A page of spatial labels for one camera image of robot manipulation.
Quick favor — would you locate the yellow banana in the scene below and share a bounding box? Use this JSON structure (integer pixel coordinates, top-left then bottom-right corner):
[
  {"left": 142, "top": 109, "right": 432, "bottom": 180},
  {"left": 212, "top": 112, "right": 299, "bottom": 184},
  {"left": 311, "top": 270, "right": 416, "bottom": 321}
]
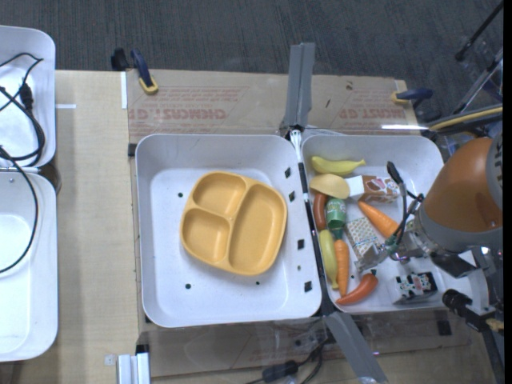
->
[
  {"left": 310, "top": 155, "right": 367, "bottom": 177},
  {"left": 318, "top": 229, "right": 341, "bottom": 291}
]

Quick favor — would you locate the patterned white packet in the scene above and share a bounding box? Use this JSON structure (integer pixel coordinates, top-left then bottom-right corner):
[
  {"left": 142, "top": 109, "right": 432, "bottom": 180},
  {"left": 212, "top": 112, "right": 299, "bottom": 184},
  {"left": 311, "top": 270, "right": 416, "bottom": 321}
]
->
[{"left": 344, "top": 217, "right": 385, "bottom": 262}]

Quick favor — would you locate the brown and white carton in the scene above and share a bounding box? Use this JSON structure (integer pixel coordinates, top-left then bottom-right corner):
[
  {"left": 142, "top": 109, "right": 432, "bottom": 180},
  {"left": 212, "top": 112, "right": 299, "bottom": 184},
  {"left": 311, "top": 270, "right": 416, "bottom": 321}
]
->
[{"left": 344, "top": 174, "right": 402, "bottom": 205}]

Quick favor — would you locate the black and white cow carton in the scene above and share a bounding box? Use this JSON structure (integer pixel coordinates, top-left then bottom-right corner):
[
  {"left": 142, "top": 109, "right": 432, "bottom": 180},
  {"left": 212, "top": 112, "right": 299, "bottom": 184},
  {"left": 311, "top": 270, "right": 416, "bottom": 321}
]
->
[{"left": 391, "top": 270, "right": 439, "bottom": 306}]

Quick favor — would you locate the red-brown sausage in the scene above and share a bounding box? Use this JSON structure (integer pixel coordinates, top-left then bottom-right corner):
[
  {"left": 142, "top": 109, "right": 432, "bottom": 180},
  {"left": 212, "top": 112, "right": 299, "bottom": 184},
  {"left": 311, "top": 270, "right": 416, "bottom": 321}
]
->
[{"left": 312, "top": 192, "right": 330, "bottom": 232}]

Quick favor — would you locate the white plastic tray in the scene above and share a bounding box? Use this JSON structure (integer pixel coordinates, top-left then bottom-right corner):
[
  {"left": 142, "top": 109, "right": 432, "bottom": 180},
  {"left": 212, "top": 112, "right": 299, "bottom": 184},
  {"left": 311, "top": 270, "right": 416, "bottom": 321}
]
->
[
  {"left": 299, "top": 134, "right": 495, "bottom": 316},
  {"left": 134, "top": 133, "right": 323, "bottom": 330}
]

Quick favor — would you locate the green can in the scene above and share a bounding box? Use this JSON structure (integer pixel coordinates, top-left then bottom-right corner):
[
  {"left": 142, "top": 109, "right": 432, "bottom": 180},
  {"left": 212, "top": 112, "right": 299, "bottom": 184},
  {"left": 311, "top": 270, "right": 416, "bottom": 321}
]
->
[{"left": 324, "top": 197, "right": 348, "bottom": 240}]

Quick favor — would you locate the black cylinder on white bracket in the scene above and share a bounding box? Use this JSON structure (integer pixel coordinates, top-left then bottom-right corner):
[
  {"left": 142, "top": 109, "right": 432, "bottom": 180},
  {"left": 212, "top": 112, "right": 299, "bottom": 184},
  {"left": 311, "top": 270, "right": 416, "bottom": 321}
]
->
[{"left": 442, "top": 246, "right": 504, "bottom": 334}]

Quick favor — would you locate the yellow curved chip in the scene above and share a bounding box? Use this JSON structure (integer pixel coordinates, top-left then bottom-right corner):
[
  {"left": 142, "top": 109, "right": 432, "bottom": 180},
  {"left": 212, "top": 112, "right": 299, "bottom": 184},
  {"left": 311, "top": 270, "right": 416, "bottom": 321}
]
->
[{"left": 309, "top": 173, "right": 352, "bottom": 200}]

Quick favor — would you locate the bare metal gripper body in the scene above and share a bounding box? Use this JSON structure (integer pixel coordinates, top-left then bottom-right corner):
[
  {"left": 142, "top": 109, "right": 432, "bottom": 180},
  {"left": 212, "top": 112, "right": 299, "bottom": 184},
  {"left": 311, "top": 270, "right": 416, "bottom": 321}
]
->
[{"left": 382, "top": 218, "right": 433, "bottom": 262}]

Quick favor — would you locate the yellow divided plate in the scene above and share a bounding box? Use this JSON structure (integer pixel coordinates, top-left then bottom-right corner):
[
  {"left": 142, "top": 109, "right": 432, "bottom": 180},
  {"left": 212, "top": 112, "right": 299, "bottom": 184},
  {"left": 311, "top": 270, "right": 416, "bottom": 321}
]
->
[{"left": 178, "top": 170, "right": 289, "bottom": 278}]

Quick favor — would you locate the brown cardboard board red print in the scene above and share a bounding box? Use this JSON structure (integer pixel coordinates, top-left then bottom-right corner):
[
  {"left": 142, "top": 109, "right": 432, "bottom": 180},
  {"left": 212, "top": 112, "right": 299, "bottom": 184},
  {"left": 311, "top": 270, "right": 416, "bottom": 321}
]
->
[{"left": 126, "top": 68, "right": 473, "bottom": 378}]

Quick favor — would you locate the black block with thin wires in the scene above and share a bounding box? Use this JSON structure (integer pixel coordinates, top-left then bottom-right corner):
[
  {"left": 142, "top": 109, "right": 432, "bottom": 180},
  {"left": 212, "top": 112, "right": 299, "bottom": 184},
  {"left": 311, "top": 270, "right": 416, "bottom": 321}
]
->
[{"left": 281, "top": 122, "right": 306, "bottom": 138}]

